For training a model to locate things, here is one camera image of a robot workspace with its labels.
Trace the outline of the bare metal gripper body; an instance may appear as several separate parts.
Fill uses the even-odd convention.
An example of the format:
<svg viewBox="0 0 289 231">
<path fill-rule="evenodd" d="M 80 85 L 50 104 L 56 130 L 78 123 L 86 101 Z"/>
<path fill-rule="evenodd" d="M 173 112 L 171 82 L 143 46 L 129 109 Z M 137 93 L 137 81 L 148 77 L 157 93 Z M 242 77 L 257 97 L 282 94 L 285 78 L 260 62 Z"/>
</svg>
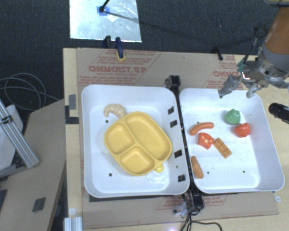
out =
<svg viewBox="0 0 289 231">
<path fill-rule="evenodd" d="M 249 89 L 262 89 L 269 85 L 284 89 L 289 86 L 289 82 L 285 81 L 289 71 L 279 70 L 268 61 L 241 61 L 237 67 L 239 80 Z"/>
</svg>

